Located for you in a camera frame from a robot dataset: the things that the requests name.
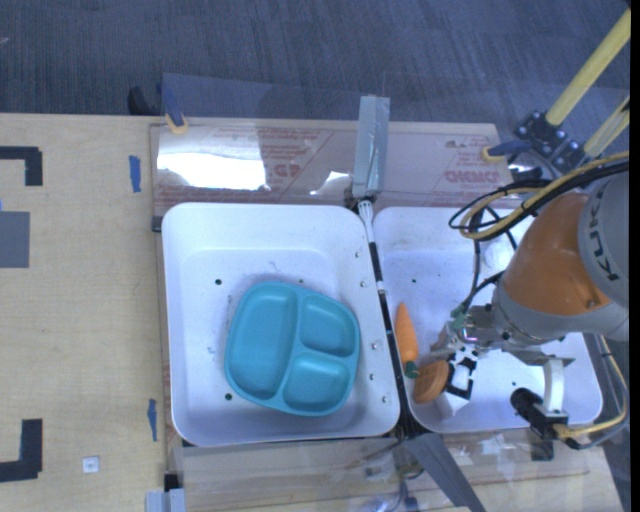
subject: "brown oval object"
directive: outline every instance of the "brown oval object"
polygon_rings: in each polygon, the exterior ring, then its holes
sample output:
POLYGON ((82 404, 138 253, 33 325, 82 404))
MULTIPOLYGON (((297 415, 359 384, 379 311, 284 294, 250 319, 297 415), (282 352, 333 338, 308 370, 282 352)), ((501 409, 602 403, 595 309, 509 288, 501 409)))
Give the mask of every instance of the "brown oval object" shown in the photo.
POLYGON ((413 399, 423 404, 435 400, 442 393, 449 379, 449 363, 436 361, 420 368, 420 375, 415 379, 413 399))

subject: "toy carrot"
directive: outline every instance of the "toy carrot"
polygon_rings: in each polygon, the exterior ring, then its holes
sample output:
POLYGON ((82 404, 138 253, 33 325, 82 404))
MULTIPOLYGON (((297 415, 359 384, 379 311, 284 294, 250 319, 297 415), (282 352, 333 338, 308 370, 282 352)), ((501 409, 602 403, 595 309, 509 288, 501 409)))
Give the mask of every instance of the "toy carrot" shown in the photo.
POLYGON ((400 351, 400 361, 404 368, 404 374, 415 379, 419 373, 416 367, 418 359, 418 337, 413 328, 413 322, 409 316, 409 310, 404 302, 401 302, 396 312, 396 342, 400 351))

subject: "yellow pole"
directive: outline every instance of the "yellow pole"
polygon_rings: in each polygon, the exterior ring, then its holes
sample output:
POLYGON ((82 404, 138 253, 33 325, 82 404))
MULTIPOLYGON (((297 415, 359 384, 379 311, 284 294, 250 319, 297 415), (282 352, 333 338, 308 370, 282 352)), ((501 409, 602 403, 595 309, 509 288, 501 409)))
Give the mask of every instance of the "yellow pole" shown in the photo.
POLYGON ((605 148, 611 144, 618 135, 629 125, 631 113, 628 108, 625 108, 629 103, 630 96, 618 105, 609 116, 609 118, 602 123, 602 126, 598 128, 598 131, 594 133, 591 138, 584 143, 585 155, 592 158, 600 155, 605 148))
POLYGON ((627 44, 630 37, 631 9, 627 9, 545 114, 549 124, 559 126, 566 119, 589 87, 593 85, 613 58, 627 44))

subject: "white square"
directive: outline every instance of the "white square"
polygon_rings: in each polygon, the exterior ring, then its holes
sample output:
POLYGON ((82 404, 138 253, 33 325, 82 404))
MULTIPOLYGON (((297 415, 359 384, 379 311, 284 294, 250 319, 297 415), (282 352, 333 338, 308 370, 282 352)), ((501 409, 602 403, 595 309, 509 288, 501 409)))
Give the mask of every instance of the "white square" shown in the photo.
POLYGON ((98 471, 100 471, 100 457, 93 455, 82 459, 83 473, 97 473, 98 471))

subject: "gray square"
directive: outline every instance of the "gray square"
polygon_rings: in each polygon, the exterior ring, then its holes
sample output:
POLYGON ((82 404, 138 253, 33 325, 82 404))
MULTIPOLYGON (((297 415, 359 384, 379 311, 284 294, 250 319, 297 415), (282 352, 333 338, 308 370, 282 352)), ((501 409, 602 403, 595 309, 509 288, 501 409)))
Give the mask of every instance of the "gray square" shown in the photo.
POLYGON ((0 211, 0 268, 29 267, 29 212, 0 211))

